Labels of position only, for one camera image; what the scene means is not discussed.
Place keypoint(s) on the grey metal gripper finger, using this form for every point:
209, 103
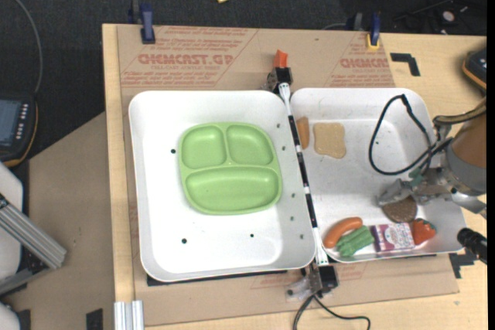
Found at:
424, 199
395, 192

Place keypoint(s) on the orange toy sausage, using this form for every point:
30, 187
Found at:
342, 232

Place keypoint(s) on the red toy strawberry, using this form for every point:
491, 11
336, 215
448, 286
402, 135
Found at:
422, 231

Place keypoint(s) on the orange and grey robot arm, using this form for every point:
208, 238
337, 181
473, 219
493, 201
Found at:
470, 143

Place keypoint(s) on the purple and pink carton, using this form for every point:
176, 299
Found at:
392, 237

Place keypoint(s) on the brown round biscuit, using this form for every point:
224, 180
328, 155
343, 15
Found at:
400, 211

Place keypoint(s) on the orange plastic clip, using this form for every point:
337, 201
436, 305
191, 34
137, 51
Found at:
281, 58

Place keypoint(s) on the tan toy bread slice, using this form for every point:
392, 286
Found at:
328, 139

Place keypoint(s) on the green divided plate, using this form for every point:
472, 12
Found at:
232, 185

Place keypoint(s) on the thin black and white rod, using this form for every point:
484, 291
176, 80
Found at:
303, 170

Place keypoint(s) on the brown cardboard board red print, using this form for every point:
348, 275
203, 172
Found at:
216, 62

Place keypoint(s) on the green toy asparagus bunch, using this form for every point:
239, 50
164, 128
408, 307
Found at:
354, 241

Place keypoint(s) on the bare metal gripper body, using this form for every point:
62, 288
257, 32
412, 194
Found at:
433, 187

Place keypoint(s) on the black cylinder on white bracket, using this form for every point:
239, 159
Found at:
472, 239

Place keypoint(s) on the white plastic tray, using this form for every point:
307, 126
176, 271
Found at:
348, 189
162, 228

